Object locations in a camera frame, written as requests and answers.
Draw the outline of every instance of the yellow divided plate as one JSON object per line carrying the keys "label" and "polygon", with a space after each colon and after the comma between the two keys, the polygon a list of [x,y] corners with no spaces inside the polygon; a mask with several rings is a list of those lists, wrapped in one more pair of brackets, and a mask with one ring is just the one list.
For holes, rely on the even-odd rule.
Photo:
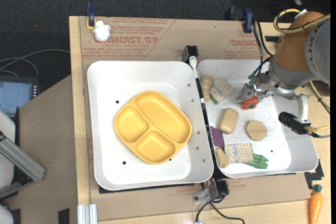
{"label": "yellow divided plate", "polygon": [[156,91],[144,91],[129,101],[115,117],[114,129],[135,155],[150,164],[172,158],[192,134],[188,117]]}

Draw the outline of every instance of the yellow cable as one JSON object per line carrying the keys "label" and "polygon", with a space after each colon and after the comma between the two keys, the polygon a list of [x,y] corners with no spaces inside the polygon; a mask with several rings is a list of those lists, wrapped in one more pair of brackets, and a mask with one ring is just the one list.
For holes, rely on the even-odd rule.
{"label": "yellow cable", "polygon": [[308,29],[309,27],[313,26],[313,25],[316,25],[320,22],[323,22],[327,19],[329,19],[331,16],[330,14],[328,15],[324,15],[320,18],[317,18],[315,20],[312,20],[304,25],[301,25],[299,27],[296,27],[296,28],[280,28],[278,26],[278,21],[279,21],[279,18],[281,18],[283,15],[287,14],[287,13],[300,13],[301,11],[298,10],[298,9],[295,9],[295,8],[290,8],[290,9],[286,9],[286,10],[283,10],[282,12],[280,12],[274,19],[273,21],[273,26],[275,28],[276,31],[278,32],[281,32],[281,33],[284,33],[284,34],[289,34],[289,33],[297,33],[297,32],[300,32],[300,31],[304,31],[306,29]]}

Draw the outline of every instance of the white tray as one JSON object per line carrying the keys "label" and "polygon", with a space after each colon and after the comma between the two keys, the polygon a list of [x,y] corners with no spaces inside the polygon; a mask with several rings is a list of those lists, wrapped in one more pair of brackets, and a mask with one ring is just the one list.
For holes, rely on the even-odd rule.
{"label": "white tray", "polygon": [[[87,73],[94,171],[107,190],[207,181],[214,165],[192,68],[178,61],[98,61]],[[192,122],[188,143],[171,161],[148,164],[118,138],[114,117],[137,94],[154,90],[176,104]]]}
{"label": "white tray", "polygon": [[[209,75],[215,82],[226,80],[235,89],[231,96],[218,105],[212,101],[206,102],[209,125],[217,127],[225,108],[236,110],[239,113],[236,128],[232,134],[224,134],[225,144],[251,143],[254,153],[269,159],[267,169],[256,169],[246,164],[229,164],[226,168],[220,168],[221,172],[228,177],[239,178],[314,170],[318,157],[312,138],[298,135],[278,121],[278,115],[282,111],[298,115],[297,101],[289,101],[279,96],[267,97],[256,108],[249,110],[243,110],[237,103],[244,83],[248,82],[247,77],[259,64],[258,60],[204,60],[197,67],[200,78]],[[268,130],[265,139],[256,142],[248,137],[245,126],[250,120],[263,122]]]}

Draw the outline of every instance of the toy carrot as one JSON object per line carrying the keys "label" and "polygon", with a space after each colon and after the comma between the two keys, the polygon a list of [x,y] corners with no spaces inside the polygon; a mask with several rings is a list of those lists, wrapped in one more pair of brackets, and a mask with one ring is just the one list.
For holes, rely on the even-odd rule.
{"label": "toy carrot", "polygon": [[322,186],[315,185],[315,192],[311,195],[310,205],[309,205],[309,218],[310,224],[316,224],[319,218],[322,204],[323,204],[323,196],[321,194]]}

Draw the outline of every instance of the red object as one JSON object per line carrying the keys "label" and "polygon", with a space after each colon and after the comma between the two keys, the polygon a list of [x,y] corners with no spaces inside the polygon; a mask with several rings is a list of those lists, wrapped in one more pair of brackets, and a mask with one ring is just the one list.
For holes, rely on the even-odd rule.
{"label": "red object", "polygon": [[243,107],[243,109],[253,109],[257,106],[258,102],[259,102],[258,98],[256,96],[253,96],[251,99],[243,101],[241,103],[241,106]]}

